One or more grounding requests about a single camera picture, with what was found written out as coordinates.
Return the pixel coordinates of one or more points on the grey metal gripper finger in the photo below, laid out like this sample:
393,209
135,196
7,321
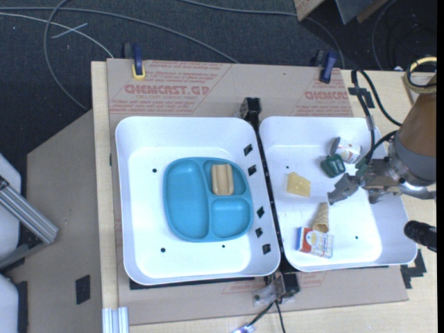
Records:
343,187
376,196

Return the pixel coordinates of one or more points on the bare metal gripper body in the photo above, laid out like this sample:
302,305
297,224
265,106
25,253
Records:
381,177

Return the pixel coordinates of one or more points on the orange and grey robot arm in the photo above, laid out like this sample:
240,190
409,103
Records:
419,127

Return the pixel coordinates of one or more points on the green bell pepper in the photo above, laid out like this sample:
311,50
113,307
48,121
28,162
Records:
333,166

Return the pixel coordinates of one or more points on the white plastic tray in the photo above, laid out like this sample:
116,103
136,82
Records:
364,227
194,262

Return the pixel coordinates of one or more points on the white can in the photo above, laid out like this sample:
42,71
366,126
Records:
348,151

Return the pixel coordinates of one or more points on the tan ice cream cone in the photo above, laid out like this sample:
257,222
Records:
321,219

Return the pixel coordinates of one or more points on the yellow cheese wedge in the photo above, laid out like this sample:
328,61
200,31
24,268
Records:
298,185

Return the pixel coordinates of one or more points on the orange and white carton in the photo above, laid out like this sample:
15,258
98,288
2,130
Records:
314,242

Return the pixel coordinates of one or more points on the thin black rod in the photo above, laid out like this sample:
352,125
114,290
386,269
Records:
268,186

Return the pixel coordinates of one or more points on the yellow tape roll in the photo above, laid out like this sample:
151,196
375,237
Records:
414,82

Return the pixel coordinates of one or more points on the tan hot dog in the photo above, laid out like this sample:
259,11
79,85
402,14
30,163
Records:
222,180

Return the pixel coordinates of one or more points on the blue divided plate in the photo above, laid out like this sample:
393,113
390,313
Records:
185,200

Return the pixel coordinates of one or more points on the brown cardboard board red print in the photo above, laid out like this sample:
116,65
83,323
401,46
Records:
194,85

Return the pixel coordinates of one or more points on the black cylinder on white bracket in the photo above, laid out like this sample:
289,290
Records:
420,232

